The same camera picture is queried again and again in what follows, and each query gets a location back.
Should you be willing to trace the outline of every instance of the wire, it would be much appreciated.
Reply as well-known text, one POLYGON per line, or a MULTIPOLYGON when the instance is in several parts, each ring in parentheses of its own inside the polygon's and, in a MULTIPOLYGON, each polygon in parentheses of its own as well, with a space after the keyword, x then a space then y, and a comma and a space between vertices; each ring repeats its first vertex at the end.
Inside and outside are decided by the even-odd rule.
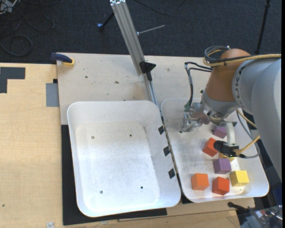
POLYGON ((240 150, 235 150, 235 152, 237 154, 243 153, 246 149, 248 149, 251 145, 253 145, 256 141, 258 141, 260 139, 260 135, 258 135, 257 137, 255 137, 255 139, 253 141, 251 141, 249 144, 247 144, 243 149, 240 150))
POLYGON ((237 113, 240 114, 240 116, 243 117, 243 118, 246 120, 246 122, 248 122, 251 126, 257 128, 257 126, 256 126, 252 121, 250 121, 247 117, 245 117, 245 116, 239 111, 239 109, 237 109, 237 113))
POLYGON ((38 6, 51 6, 51 5, 54 5, 58 2, 60 2, 60 0, 56 0, 52 3, 42 3, 42 0, 40 0, 40 3, 34 3, 34 2, 26 1, 26 0, 20 0, 20 1, 31 4, 31 5, 38 5, 38 6))
POLYGON ((203 63, 207 66, 210 67, 217 67, 227 65, 227 62, 244 62, 252 59, 260 59, 260 58, 280 58, 281 54, 258 54, 258 55, 250 55, 250 56, 243 56, 243 57, 232 57, 232 58, 213 58, 210 57, 210 55, 213 55, 215 53, 220 53, 222 54, 223 52, 230 50, 230 47, 225 47, 225 46, 211 46, 207 48, 204 51, 204 58, 203 58, 203 63))
POLYGON ((192 104, 192 101, 193 101, 193 92, 194 92, 194 91, 193 91, 193 82, 192 82, 190 70, 198 70, 198 71, 203 71, 203 72, 209 72, 209 73, 211 73, 212 68, 206 67, 206 66, 201 66, 201 65, 199 65, 199 64, 197 64, 197 63, 194 63, 194 62, 185 62, 185 70, 186 70, 186 72, 187 72, 187 74, 188 74, 189 81, 190 81, 190 99, 189 99, 189 101, 185 104, 185 108, 188 109, 188 108, 191 106, 191 104, 192 104), (198 66, 198 67, 201 67, 201 68, 195 68, 195 67, 190 67, 190 68, 188 68, 188 64, 194 64, 194 65, 196 65, 196 66, 198 66))
POLYGON ((14 7, 14 5, 16 4, 17 1, 23 1, 27 4, 31 4, 31 5, 39 5, 39 6, 50 6, 50 5, 54 5, 56 3, 58 3, 60 0, 56 0, 55 2, 52 2, 52 3, 42 3, 43 0, 40 0, 40 3, 32 3, 32 2, 29 2, 29 1, 25 1, 25 0, 15 0, 12 4, 12 6, 9 6, 7 5, 3 0, 0 1, 0 11, 1 11, 1 5, 4 5, 5 7, 2 9, 2 12, 0 12, 0 26, 3 26, 2 28, 0 28, 0 46, 3 48, 3 50, 5 50, 7 53, 13 55, 13 56, 17 56, 17 57, 23 57, 23 56, 26 56, 28 55, 29 53, 31 53, 32 49, 33 49, 33 42, 26 36, 23 36, 23 35, 14 35, 14 33, 18 30, 18 28, 20 27, 22 21, 26 21, 27 24, 33 28, 34 30, 37 30, 37 31, 40 31, 40 32, 48 32, 50 30, 52 30, 54 27, 55 27, 55 23, 48 17, 46 16, 43 11, 41 11, 41 14, 43 15, 43 17, 45 17, 45 19, 47 21, 50 22, 50 27, 48 29, 38 29, 36 28, 35 26, 33 26, 31 24, 31 22, 28 20, 28 18, 25 16, 25 12, 21 11, 20 9, 18 9, 17 7, 14 7), (8 16, 6 16, 6 12, 9 10, 9 9, 12 9, 13 11, 17 11, 20 16, 16 19, 8 19, 8 16), (18 21, 17 25, 16 26, 12 26, 12 22, 13 21, 18 21), (2 43, 2 39, 4 38, 7 38, 7 37, 10 37, 10 41, 13 42, 15 41, 16 39, 21 39, 22 42, 23 41, 27 41, 28 44, 29 44, 29 49, 26 50, 24 53, 22 54, 17 54, 17 53, 14 53, 14 52, 11 52, 10 50, 6 49, 2 43))
POLYGON ((175 10, 173 10, 173 11, 171 11, 171 12, 167 12, 167 13, 159 12, 158 10, 156 10, 156 9, 154 9, 154 8, 148 6, 147 4, 144 4, 144 3, 142 3, 142 2, 140 2, 140 1, 138 1, 138 0, 134 0, 134 1, 136 1, 136 2, 138 2, 138 3, 140 3, 140 4, 142 4, 142 5, 144 5, 144 6, 146 6, 146 7, 148 7, 149 9, 151 9, 152 11, 154 11, 154 12, 156 12, 156 13, 163 14, 163 15, 168 15, 168 14, 171 14, 171 13, 174 13, 175 11, 177 11, 177 10, 185 3, 186 0, 184 0, 175 10))
POLYGON ((238 113, 238 111, 237 111, 237 117, 238 117, 238 120, 241 123, 242 127, 244 128, 245 132, 249 135, 249 137, 251 139, 253 139, 253 137, 251 136, 249 130, 244 126, 244 123, 242 122, 242 119, 240 118, 240 114, 238 113))
POLYGON ((207 70, 212 71, 212 68, 211 68, 211 67, 202 66, 202 65, 199 65, 199 64, 194 63, 194 62, 185 62, 185 64, 193 64, 193 65, 198 66, 198 67, 201 67, 201 68, 203 68, 203 69, 207 69, 207 70))
MULTIPOLYGON (((254 138, 251 136, 251 133, 249 132, 249 130, 246 128, 246 126, 244 126, 244 123, 242 122, 242 119, 240 117, 240 114, 239 114, 239 111, 236 111, 237 112, 237 117, 238 117, 238 120, 239 122, 241 123, 242 127, 244 128, 245 132, 248 134, 248 136, 253 140, 254 138)), ((245 159, 250 159, 250 158, 255 158, 257 156, 260 155, 260 147, 258 146, 257 142, 254 143, 255 146, 256 146, 256 154, 255 155, 252 155, 252 156, 246 156, 245 155, 245 159)))

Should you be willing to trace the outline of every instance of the colored block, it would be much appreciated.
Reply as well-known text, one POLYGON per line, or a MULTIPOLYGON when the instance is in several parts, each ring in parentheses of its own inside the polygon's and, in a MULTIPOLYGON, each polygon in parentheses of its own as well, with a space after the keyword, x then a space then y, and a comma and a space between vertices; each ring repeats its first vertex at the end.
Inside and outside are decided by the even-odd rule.
POLYGON ((235 157, 228 157, 228 156, 225 156, 223 153, 220 153, 220 152, 218 152, 218 155, 219 155, 218 156, 219 158, 229 159, 230 162, 232 162, 235 159, 235 157))
POLYGON ((208 175, 204 173, 195 173, 191 177, 191 184, 193 190, 205 190, 209 187, 208 175))
POLYGON ((230 191, 230 181, 227 178, 217 177, 212 181, 212 192, 225 195, 230 191))
POLYGON ((216 174, 227 174, 231 171, 230 161, 226 158, 218 158, 214 160, 213 167, 216 174))
POLYGON ((233 171, 230 173, 230 180, 233 187, 245 186, 249 183, 247 171, 233 171))
POLYGON ((222 139, 225 138, 227 136, 225 127, 215 126, 214 130, 213 130, 213 135, 215 135, 219 138, 222 138, 222 139))
POLYGON ((214 149, 214 142, 216 140, 214 138, 209 138, 203 148, 203 152, 213 157, 218 153, 216 149, 214 149))

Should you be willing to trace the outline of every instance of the white tray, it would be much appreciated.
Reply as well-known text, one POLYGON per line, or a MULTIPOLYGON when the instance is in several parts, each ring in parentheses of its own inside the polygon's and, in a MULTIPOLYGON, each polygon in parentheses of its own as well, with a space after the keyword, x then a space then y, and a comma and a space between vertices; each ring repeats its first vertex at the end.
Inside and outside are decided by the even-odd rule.
POLYGON ((99 217, 175 206, 181 190, 159 108, 150 101, 76 102, 67 111, 77 204, 99 217))
MULTIPOLYGON (((230 192, 224 196, 212 193, 212 181, 218 176, 229 178, 230 173, 215 174, 213 160, 218 158, 218 154, 211 157, 202 150, 210 137, 223 141, 227 141, 227 137, 220 139, 214 136, 211 131, 214 128, 212 123, 197 127, 189 133, 181 133, 184 105, 187 101, 188 99, 167 99, 161 106, 183 194, 190 201, 196 203, 266 195, 269 191, 269 184, 258 157, 252 159, 236 158, 230 163, 232 171, 247 171, 249 184, 243 187, 232 187, 230 184, 230 192), (204 191, 192 189, 191 176, 195 173, 208 174, 210 186, 204 191)), ((237 114, 231 114, 226 121, 238 122, 237 114)), ((240 123, 234 127, 234 131, 236 143, 239 144, 240 149, 251 142, 240 123)), ((246 156, 253 156, 256 153, 255 145, 244 152, 246 156)))

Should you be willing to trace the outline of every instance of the empty white tray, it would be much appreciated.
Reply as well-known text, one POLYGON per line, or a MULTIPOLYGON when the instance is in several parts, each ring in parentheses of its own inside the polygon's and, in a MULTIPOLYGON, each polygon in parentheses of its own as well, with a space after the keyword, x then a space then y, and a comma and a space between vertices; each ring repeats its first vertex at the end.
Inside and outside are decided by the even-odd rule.
POLYGON ((150 101, 75 102, 67 111, 77 204, 99 217, 175 206, 181 190, 159 108, 150 101))

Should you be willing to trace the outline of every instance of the clamp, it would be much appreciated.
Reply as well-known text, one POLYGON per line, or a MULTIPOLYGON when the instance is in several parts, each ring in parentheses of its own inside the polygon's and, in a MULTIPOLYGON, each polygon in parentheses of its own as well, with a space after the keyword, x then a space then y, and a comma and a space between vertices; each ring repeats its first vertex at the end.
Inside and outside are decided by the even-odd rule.
POLYGON ((62 64, 66 65, 66 66, 73 66, 74 65, 74 59, 67 57, 67 56, 60 54, 60 53, 52 53, 51 54, 51 60, 62 61, 62 64))

